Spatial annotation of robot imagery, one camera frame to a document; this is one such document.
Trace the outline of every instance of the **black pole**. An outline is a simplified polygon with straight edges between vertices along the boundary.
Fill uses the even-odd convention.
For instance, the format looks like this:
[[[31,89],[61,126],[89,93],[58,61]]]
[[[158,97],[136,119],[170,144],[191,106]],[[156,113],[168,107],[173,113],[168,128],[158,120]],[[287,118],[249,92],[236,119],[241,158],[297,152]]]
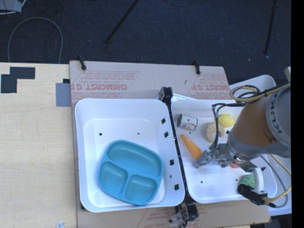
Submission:
[[[267,58],[269,58],[269,55],[268,55],[268,46],[269,46],[269,41],[270,41],[270,36],[271,36],[272,25],[273,25],[274,18],[275,18],[275,10],[276,10],[276,8],[277,8],[277,0],[274,0],[274,2],[272,4],[272,12],[271,12],[271,18],[270,18],[270,24],[269,24],[269,29],[268,29],[266,46],[265,46],[265,49],[264,49],[264,55]]]
[[[119,21],[119,23],[116,25],[116,27],[114,28],[114,30],[111,32],[111,34],[107,37],[106,40],[104,40],[104,46],[107,46],[109,44],[109,40],[111,39],[111,37],[115,34],[115,32],[118,30],[118,28],[121,26],[121,24],[124,22],[124,20],[128,17],[128,15],[131,13],[131,11],[133,10],[133,8],[135,7],[135,5],[137,4],[139,0],[135,0],[133,2],[133,4],[131,5],[131,7],[128,9],[128,11],[125,13],[125,15],[123,16],[123,18]]]

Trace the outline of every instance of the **carrot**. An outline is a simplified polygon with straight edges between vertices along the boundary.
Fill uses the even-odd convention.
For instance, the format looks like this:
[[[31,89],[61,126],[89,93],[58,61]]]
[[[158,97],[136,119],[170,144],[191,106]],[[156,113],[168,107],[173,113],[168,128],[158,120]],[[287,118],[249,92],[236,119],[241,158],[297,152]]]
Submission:
[[[191,155],[198,160],[200,156],[203,154],[203,151],[200,149],[199,146],[196,145],[190,138],[186,137],[185,135],[181,134],[181,139],[184,141],[186,147],[190,151]]]

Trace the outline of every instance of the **yellow lemon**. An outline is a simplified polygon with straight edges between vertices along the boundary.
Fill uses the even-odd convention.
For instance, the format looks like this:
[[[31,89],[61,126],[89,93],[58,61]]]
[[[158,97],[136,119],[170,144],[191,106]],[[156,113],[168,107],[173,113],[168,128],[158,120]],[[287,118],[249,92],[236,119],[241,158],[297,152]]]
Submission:
[[[218,118],[219,124],[221,124],[223,127],[231,127],[236,122],[234,121],[233,117],[229,114],[222,114]]]

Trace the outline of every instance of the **white can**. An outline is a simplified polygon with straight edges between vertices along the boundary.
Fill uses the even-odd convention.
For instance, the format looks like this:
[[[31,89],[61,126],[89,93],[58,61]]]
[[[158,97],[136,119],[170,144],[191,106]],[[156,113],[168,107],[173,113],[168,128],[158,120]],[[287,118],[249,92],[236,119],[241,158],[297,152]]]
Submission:
[[[177,126],[180,128],[188,129],[194,131],[198,124],[198,119],[196,117],[189,117],[180,114],[177,119]]]

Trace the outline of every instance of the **black clip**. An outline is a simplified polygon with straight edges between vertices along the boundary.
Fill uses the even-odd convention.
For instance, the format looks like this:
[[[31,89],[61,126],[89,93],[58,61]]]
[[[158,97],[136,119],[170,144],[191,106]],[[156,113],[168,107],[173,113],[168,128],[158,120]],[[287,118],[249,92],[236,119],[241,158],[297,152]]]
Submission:
[[[200,68],[199,68],[200,66],[199,66],[199,63],[197,62],[197,60],[194,60],[191,65],[195,66],[196,74],[200,75]]]
[[[86,65],[85,65],[85,63],[84,63],[84,61],[83,61],[83,59],[82,59],[82,56],[78,55],[78,56],[77,56],[77,60],[80,61],[81,69],[82,69],[82,70],[86,70]]]

